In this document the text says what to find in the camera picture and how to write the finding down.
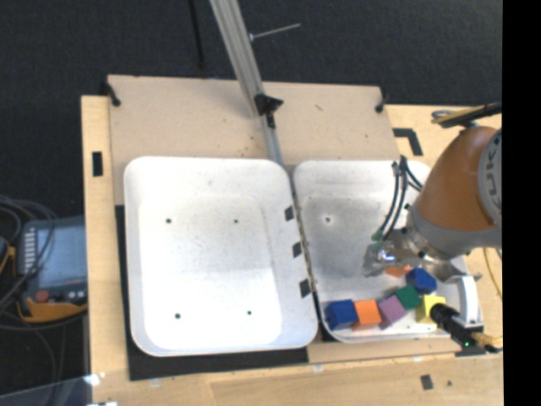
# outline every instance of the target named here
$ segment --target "toy cube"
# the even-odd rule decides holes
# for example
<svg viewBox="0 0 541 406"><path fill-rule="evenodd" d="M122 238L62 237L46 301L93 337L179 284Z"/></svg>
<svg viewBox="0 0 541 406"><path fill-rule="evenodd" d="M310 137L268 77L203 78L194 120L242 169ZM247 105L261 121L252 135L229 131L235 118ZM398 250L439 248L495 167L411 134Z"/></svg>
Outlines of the toy cube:
<svg viewBox="0 0 541 406"><path fill-rule="evenodd" d="M417 289L411 284L408 284L403 288L399 288L397 291L395 291L395 295L406 310L411 310L421 305L421 298L417 293Z"/></svg>
<svg viewBox="0 0 541 406"><path fill-rule="evenodd" d="M358 322L352 326L354 331L370 329L381 323L380 310L378 310L375 299L355 301L354 304L358 316Z"/></svg>
<svg viewBox="0 0 541 406"><path fill-rule="evenodd" d="M351 327L358 322L355 304L351 299L333 301L325 308L325 319L331 331Z"/></svg>
<svg viewBox="0 0 541 406"><path fill-rule="evenodd" d="M386 329L407 314L406 309L395 294L379 302L378 308L381 314L381 329Z"/></svg>
<svg viewBox="0 0 541 406"><path fill-rule="evenodd" d="M393 277L400 278L403 277L406 272L409 272L410 269L412 269L412 267L409 265L405 265L403 267L389 266L385 269L385 273L387 275L392 275Z"/></svg>
<svg viewBox="0 0 541 406"><path fill-rule="evenodd" d="M430 317L430 309L436 304L445 304L445 297L424 294L421 299L421 305L415 310L415 320L418 323L434 324L435 322Z"/></svg>
<svg viewBox="0 0 541 406"><path fill-rule="evenodd" d="M436 279L419 266L406 274L406 283L414 286L419 294L431 294L438 288Z"/></svg>

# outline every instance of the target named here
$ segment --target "wooden table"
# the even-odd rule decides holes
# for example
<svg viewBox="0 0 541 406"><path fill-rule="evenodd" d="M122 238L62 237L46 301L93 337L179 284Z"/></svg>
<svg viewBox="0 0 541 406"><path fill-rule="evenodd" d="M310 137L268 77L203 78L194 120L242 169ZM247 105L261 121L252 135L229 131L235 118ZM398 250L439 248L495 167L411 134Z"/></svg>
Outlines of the wooden table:
<svg viewBox="0 0 541 406"><path fill-rule="evenodd" d="M130 95L134 98L141 96L140 92L130 93L127 90L132 81L124 77L110 78L121 101L126 101L123 104L124 110L130 109ZM181 86L183 88L180 91L172 93L180 97L177 98L178 101L193 101L199 90L202 96L208 95L211 83L211 90L218 89L221 94L215 101L203 101L206 108L213 109L215 115L225 113L223 118L233 121L239 111L243 110L240 91L237 96L234 87L236 82L233 81L213 80L205 83L202 80L144 79L140 82L146 83L147 89L148 85L155 85L158 91L163 91L164 86ZM278 128L282 127L282 132L278 134L279 140L289 166L314 156L317 159L337 159L338 156L353 159L360 155L359 159L362 159L362 152L358 151L363 149L362 146L343 143L344 137L351 137L350 133L359 131L359 128L365 129L363 134L366 134L365 138L369 138L371 143L369 150L365 151L368 152L366 156L369 159L388 158L402 153L410 159L432 166L457 134L456 129L441 129L430 122L432 111L442 107L386 106L381 115L383 122L363 127L366 122L360 117L360 122L352 123L352 116L358 118L360 107L372 108L376 105L366 105L368 100L377 102L373 89L288 83L266 83L265 88L268 94L271 95L272 92L272 96L287 96L286 104L293 104L284 108L283 114L280 110L276 115ZM225 111L224 103L231 105ZM159 107L165 109L167 102ZM205 109L201 107L191 107L190 110L191 112L183 109L182 124L193 124L194 119L198 116L201 118L201 113L206 115ZM324 343L316 338L308 346L309 363L306 365L130 381L114 216L114 206L115 203L118 204L114 173L119 171L114 172L116 166L112 160L112 151L117 146L112 146L111 119L116 111L112 111L109 98L104 96L83 96L81 111L89 263L90 365L91 372L98 381L93 388L95 402L113 400L118 401L121 406L503 404L503 354L457 358L455 352L460 348L448 338L425 342L407 340L371 343L362 348L342 343ZM146 108L146 111L153 112L156 117L155 109ZM297 130L292 137L291 131L300 124L309 122L314 112L327 112L326 118L333 119L334 132L331 131L331 137L329 126L325 126L321 120L304 135L299 135ZM230 124L233 127L236 124L242 127L250 124L246 120L236 122ZM480 123L499 128L501 116L486 118ZM406 139L392 137L392 129L412 129L424 154L414 156ZM196 138L204 141L205 137L212 136L208 131L200 130ZM328 143L322 147L320 141L323 138ZM239 149L235 140L228 142L230 151L221 150L220 155L244 156L247 150ZM251 157L265 157L265 148L258 142L257 129L254 129L253 142ZM103 170L98 173L100 176L95 176L93 168L96 152L100 152L102 158ZM200 155L202 152L204 153L204 149L199 150ZM215 151L211 151L209 155L215 154ZM501 283L500 260L495 252L489 252L489 255L495 265L496 281ZM478 294L484 313L485 332L499 336L503 331L502 301L489 275L483 251L475 250L467 258L467 263L470 272L483 275L478 281ZM433 389L424 389L421 376L430 377Z"/></svg>

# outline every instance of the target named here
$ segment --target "orange block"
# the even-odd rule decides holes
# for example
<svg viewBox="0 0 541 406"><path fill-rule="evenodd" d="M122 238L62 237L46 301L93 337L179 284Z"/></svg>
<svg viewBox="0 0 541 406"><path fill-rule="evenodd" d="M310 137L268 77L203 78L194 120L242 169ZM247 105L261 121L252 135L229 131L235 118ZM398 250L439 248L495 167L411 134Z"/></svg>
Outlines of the orange block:
<svg viewBox="0 0 541 406"><path fill-rule="evenodd" d="M385 273L400 278L410 269L412 269L412 267L409 265L405 265L404 267L389 266L385 269Z"/></svg>
<svg viewBox="0 0 541 406"><path fill-rule="evenodd" d="M354 331L369 329L381 323L380 310L375 299L355 301L354 304L358 315L358 322L352 326Z"/></svg>

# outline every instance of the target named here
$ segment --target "black floor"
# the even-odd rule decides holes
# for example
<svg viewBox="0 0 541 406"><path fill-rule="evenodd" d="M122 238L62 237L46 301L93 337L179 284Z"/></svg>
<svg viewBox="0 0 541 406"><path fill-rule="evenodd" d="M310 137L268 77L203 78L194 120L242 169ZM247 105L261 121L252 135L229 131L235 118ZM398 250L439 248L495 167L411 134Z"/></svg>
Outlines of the black floor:
<svg viewBox="0 0 541 406"><path fill-rule="evenodd" d="M0 0L0 194L84 213L79 99L108 74L217 77L232 68L208 0ZM239 0L264 80L380 85L391 103L501 101L503 0ZM63 377L84 374L81 325ZM60 354L62 332L49 332ZM0 331L0 393L47 382L32 334Z"/></svg>

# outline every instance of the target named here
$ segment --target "green block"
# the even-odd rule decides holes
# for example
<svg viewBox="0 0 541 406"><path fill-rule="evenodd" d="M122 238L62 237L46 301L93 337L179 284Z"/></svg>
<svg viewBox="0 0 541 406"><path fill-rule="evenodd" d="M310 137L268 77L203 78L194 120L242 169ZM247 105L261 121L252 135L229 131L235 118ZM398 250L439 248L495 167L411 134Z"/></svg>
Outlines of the green block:
<svg viewBox="0 0 541 406"><path fill-rule="evenodd" d="M397 291L395 291L395 295L406 310L414 309L415 307L420 306L422 303L417 289L411 284L408 284L403 288L399 288Z"/></svg>

